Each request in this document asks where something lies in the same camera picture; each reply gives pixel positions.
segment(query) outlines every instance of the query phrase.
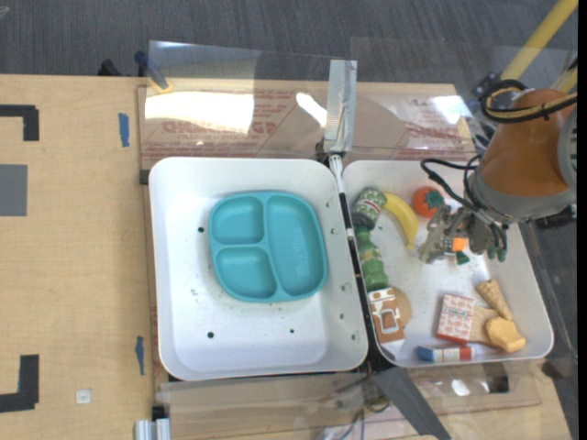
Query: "gray square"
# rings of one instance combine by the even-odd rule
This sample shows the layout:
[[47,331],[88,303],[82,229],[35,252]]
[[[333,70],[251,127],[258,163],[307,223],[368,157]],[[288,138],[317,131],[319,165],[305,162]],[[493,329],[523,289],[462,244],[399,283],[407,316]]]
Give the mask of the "gray square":
[[0,165],[0,216],[27,216],[27,165]]

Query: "gray floor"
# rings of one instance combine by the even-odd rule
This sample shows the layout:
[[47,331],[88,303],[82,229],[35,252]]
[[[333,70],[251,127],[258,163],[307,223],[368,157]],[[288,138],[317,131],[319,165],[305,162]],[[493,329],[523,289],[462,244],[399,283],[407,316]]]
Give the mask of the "gray floor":
[[[356,59],[361,81],[453,83],[500,72],[558,0],[0,0],[0,72],[95,75],[110,59],[136,75],[150,40]],[[578,12],[522,81],[549,86],[578,49]],[[579,435],[577,223],[539,229],[529,246],[553,312],[545,367]]]

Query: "red ball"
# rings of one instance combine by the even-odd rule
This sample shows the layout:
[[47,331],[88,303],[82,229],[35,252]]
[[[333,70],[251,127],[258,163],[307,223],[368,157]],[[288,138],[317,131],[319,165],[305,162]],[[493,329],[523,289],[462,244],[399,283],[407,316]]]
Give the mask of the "red ball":
[[412,207],[424,218],[432,218],[442,205],[444,205],[444,197],[438,189],[430,186],[418,188],[412,196]]

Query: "blue divided plate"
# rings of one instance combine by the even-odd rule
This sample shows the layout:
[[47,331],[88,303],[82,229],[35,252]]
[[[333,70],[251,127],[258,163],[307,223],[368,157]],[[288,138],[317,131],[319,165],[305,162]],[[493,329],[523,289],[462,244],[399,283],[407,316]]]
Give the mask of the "blue divided plate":
[[316,213],[286,192],[247,192],[218,202],[208,221],[216,278],[234,298],[274,303],[316,293],[327,254]]

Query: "yellow banana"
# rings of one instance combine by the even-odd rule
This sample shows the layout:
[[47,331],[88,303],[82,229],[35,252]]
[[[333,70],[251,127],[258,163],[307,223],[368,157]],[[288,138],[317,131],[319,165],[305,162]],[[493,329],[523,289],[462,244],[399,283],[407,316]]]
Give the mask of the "yellow banana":
[[384,192],[383,194],[385,195],[385,199],[387,199],[387,202],[383,207],[397,218],[404,230],[406,239],[405,246],[408,249],[413,249],[415,234],[418,231],[418,227],[420,227],[420,222],[418,221],[414,209],[412,209],[410,204],[398,195],[390,192]]

